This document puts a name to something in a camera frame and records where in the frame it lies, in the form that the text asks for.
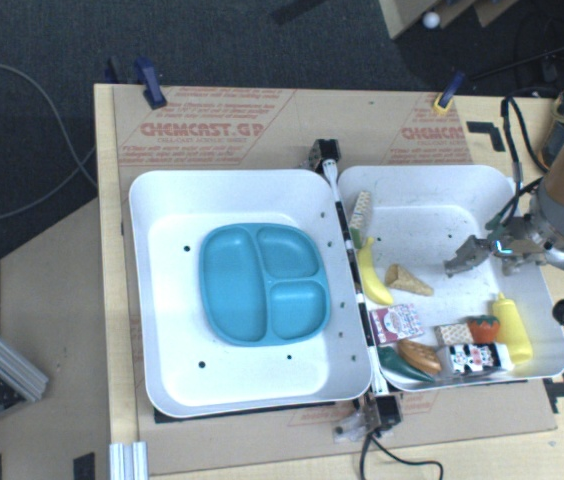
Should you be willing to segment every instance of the yellow bottle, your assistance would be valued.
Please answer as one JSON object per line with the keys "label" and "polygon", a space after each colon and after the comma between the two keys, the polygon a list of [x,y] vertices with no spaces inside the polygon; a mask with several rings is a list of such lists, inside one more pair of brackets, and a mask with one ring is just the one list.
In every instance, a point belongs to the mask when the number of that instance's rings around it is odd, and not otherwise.
{"label": "yellow bottle", "polygon": [[533,347],[515,302],[500,293],[498,300],[493,303],[493,315],[500,321],[500,330],[495,339],[506,345],[513,364],[533,358]]}

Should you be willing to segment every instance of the cable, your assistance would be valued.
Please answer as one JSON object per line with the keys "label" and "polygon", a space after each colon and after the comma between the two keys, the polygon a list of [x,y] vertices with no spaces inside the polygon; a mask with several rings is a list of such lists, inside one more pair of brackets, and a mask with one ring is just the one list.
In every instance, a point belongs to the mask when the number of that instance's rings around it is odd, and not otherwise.
{"label": "cable", "polygon": [[24,80],[29,82],[33,87],[35,87],[39,91],[39,93],[42,95],[42,97],[49,104],[49,107],[51,107],[51,110],[53,111],[53,114],[54,114],[54,116],[55,116],[55,118],[58,122],[58,125],[60,127],[61,132],[62,132],[62,135],[64,136],[64,140],[66,142],[66,145],[68,146],[69,151],[71,152],[71,155],[73,156],[73,159],[75,160],[75,163],[78,165],[78,169],[80,169],[82,171],[82,174],[84,174],[84,177],[87,180],[89,180],[91,185],[93,185],[95,188],[97,188],[97,186],[98,186],[97,182],[93,179],[93,177],[86,170],[86,167],[84,167],[86,159],[81,161],[78,158],[78,155],[75,152],[75,149],[73,148],[73,144],[71,142],[71,139],[69,138],[69,134],[67,133],[66,128],[64,127],[64,123],[62,122],[62,118],[60,117],[60,113],[55,108],[55,104],[53,103],[53,101],[51,100],[49,95],[46,93],[46,91],[40,86],[40,84],[38,84],[35,80],[33,80],[29,75],[20,71],[19,69],[12,68],[11,66],[6,66],[4,64],[0,64],[0,69],[4,70],[4,71],[8,71],[10,73],[13,73],[13,74],[23,78]]}
{"label": "cable", "polygon": [[437,460],[409,461],[409,460],[401,459],[400,457],[397,457],[389,450],[387,450],[384,446],[382,446],[380,441],[378,441],[373,435],[374,433],[375,431],[369,432],[365,436],[364,443],[362,444],[362,451],[360,453],[360,480],[366,480],[366,476],[364,475],[364,463],[371,442],[373,442],[380,450],[382,450],[386,455],[391,457],[393,460],[401,464],[404,464],[406,466],[437,466],[440,469],[440,476],[438,477],[439,480],[442,480],[444,478],[444,466],[442,466],[442,464]]}
{"label": "cable", "polygon": [[43,195],[39,199],[33,201],[32,203],[26,204],[26,205],[24,205],[20,208],[17,208],[16,210],[1,214],[0,220],[6,219],[6,218],[9,218],[9,217],[13,217],[13,216],[18,215],[20,213],[23,213],[27,210],[30,210],[31,208],[37,206],[40,203],[43,203],[44,201],[46,201],[47,199],[49,199],[53,195],[55,195],[57,192],[59,192],[60,189],[62,189],[69,181],[71,181],[80,172],[91,183],[91,185],[93,185],[97,189],[97,186],[98,186],[97,182],[93,179],[93,177],[89,174],[89,172],[86,170],[86,167],[85,167],[86,162],[89,160],[89,158],[91,158],[91,156],[95,152],[95,147],[93,147],[93,148],[91,148],[91,150],[89,150],[89,152],[86,154],[86,156],[84,157],[83,160],[80,160],[79,157],[77,156],[77,153],[75,152],[75,149],[73,147],[73,143],[71,142],[71,139],[69,138],[69,134],[67,133],[66,128],[64,127],[64,123],[62,122],[62,118],[60,117],[60,113],[56,109],[55,104],[51,100],[50,96],[40,86],[40,84],[38,84],[35,80],[33,80],[26,73],[24,73],[24,72],[22,72],[22,71],[20,71],[16,68],[12,68],[10,66],[0,64],[0,69],[4,70],[4,71],[8,71],[10,73],[14,73],[17,76],[23,78],[24,80],[29,82],[33,87],[35,87],[35,89],[37,89],[40,92],[42,97],[46,100],[46,102],[51,107],[51,110],[53,112],[53,115],[56,118],[58,126],[60,127],[60,130],[62,132],[64,140],[65,140],[65,142],[66,142],[66,144],[69,148],[69,151],[71,152],[71,156],[73,156],[73,159],[75,160],[75,162],[77,164],[77,168],[69,176],[67,176],[62,182],[60,182],[54,189],[50,190],[45,195]]}

